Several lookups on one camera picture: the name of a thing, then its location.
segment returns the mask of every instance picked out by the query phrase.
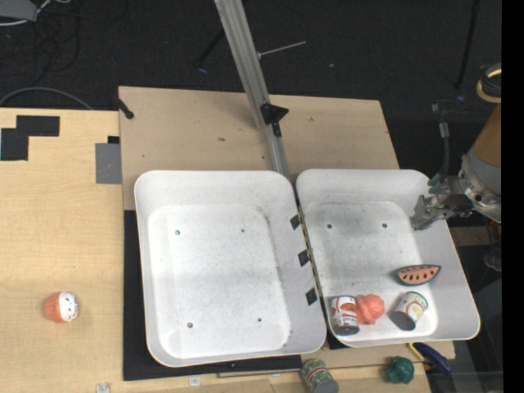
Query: empty white tray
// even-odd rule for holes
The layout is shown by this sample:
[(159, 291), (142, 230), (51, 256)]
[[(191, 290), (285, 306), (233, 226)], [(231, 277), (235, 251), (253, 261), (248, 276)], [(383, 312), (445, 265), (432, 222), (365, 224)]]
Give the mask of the empty white tray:
[(151, 171), (135, 184), (147, 345), (161, 364), (304, 354), (325, 341), (291, 184), (272, 171)]
[[(447, 223), (440, 220), (422, 231), (411, 227), (409, 217), (419, 195), (427, 195), (427, 181), (413, 170), (311, 169), (299, 175), (297, 192), (323, 297), (373, 293), (386, 303), (375, 325), (337, 336), (341, 343), (464, 340), (478, 333), (477, 308)], [(424, 285), (399, 284), (394, 271), (414, 264), (442, 269)], [(411, 332), (389, 317), (407, 291), (429, 302)]]

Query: table surface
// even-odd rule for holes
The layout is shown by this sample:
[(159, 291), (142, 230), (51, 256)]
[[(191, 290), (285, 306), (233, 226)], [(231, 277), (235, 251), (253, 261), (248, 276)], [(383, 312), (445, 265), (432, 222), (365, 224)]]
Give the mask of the table surface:
[[(264, 132), (250, 126), (251, 114), (243, 94), (122, 88), (120, 96), (136, 114), (135, 120), (126, 124), (120, 123), (128, 120), (116, 111), (0, 109), (0, 129), (14, 128), (17, 115), (61, 117), (59, 137), (29, 138), (27, 161), (0, 161), (3, 390), (87, 393), (96, 391), (96, 384), (107, 382), (111, 392), (306, 392), (297, 372), (278, 376), (209, 374), (201, 376), (201, 387), (189, 387), (189, 377), (122, 380), (126, 197), (127, 209), (133, 208), (125, 188), (130, 187), (133, 174), (151, 167), (141, 161), (154, 146), (147, 140), (151, 127), (144, 127), (147, 112), (160, 112), (160, 116), (166, 110), (176, 112), (172, 121), (177, 131), (165, 135), (177, 142), (178, 150), (171, 160), (181, 164), (180, 169), (192, 165), (194, 169), (272, 167)], [(189, 111), (189, 100), (202, 109), (192, 106)], [(272, 103), (291, 110), (282, 121), (282, 133), (292, 176), (323, 165), (398, 168), (378, 102), (274, 96)], [(215, 121), (217, 115), (229, 117), (237, 127), (231, 130), (227, 120)], [(195, 134), (185, 128), (190, 122), (204, 124)], [(141, 126), (142, 139), (131, 144), (133, 133)], [(124, 183), (96, 184), (95, 144), (118, 135), (122, 136)], [(195, 142), (198, 150), (193, 150), (190, 142)], [(232, 162), (234, 153), (243, 153), (241, 159), (245, 160)], [(318, 153), (328, 154), (327, 159)], [(79, 298), (79, 317), (72, 323), (54, 323), (43, 312), (44, 301), (63, 290)], [(454, 358), (453, 342), (432, 342), (431, 346)], [(386, 382), (385, 368), (397, 355), (415, 363), (416, 375), (408, 385)], [(431, 391), (422, 364), (406, 345), (322, 348), (303, 358), (311, 357), (326, 362), (341, 391)]]

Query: black clamp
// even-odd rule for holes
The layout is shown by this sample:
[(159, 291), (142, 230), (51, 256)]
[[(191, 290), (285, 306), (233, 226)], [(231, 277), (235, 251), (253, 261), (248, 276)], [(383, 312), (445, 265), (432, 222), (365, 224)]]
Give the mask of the black clamp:
[(273, 126), (273, 134), (277, 137), (281, 137), (282, 131), (280, 130), (278, 121), (286, 116), (289, 109), (265, 103), (260, 107), (260, 111), (262, 112), (262, 117), (264, 118), (266, 125), (271, 124)]

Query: toy watermelon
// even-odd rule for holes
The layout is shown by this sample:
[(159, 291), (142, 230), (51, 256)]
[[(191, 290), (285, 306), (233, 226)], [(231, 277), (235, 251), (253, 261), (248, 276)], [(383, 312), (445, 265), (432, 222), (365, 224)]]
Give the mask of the toy watermelon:
[(396, 275), (404, 285), (421, 285), (431, 281), (439, 272), (439, 265), (413, 265), (399, 269)]

